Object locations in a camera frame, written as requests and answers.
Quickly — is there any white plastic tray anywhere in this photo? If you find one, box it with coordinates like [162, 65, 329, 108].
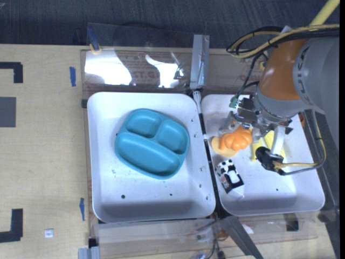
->
[200, 93, 326, 217]
[86, 91, 217, 224]

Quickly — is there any black cylinder on white bracket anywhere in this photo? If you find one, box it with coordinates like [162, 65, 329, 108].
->
[255, 126, 286, 173]

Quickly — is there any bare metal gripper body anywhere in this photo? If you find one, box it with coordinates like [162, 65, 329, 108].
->
[233, 97, 294, 135]

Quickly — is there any pale yellow round biscuit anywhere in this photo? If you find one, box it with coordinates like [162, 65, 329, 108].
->
[210, 135, 239, 158]

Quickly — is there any blue divided plate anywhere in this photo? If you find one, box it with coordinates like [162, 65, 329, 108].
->
[114, 108, 191, 180]

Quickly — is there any orange toy bread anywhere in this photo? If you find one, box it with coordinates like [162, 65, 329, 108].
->
[219, 125, 253, 152]

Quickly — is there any black and white milk carton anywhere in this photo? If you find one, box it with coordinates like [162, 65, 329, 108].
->
[215, 159, 245, 200]

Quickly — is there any yellow toy corn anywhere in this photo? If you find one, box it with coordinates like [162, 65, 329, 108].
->
[250, 130, 286, 162]

